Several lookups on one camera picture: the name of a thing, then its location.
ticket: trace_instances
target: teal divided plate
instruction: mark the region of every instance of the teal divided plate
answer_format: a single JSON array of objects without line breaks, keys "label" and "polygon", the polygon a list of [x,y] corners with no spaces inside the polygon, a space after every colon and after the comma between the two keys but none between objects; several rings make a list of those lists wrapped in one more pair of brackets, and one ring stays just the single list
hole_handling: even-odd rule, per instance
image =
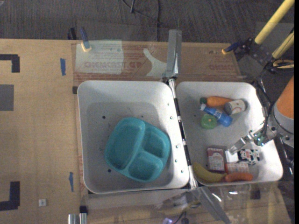
[{"label": "teal divided plate", "polygon": [[168,160],[171,142],[167,134],[137,118],[122,119],[105,148],[107,164],[139,182],[157,179]]}]

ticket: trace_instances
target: carrot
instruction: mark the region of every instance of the carrot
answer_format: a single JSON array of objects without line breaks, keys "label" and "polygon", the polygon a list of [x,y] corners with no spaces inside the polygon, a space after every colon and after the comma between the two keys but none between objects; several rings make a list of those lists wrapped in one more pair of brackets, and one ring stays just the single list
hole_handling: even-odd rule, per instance
[{"label": "carrot", "polygon": [[210,96],[206,99],[206,105],[208,107],[217,107],[225,105],[227,102],[233,101],[229,98],[219,97],[219,96]]},{"label": "carrot", "polygon": [[251,181],[253,175],[250,173],[232,173],[224,177],[226,182]]}]

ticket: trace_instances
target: banana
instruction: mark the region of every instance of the banana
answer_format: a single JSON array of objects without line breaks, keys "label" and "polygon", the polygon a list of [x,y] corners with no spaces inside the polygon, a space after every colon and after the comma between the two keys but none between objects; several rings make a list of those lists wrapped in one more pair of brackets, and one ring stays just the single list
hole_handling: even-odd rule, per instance
[{"label": "banana", "polygon": [[224,173],[224,174],[212,173],[212,172],[206,170],[198,162],[194,162],[192,165],[193,165],[195,177],[197,177],[199,179],[199,181],[220,182],[221,179],[227,175],[226,173]]}]

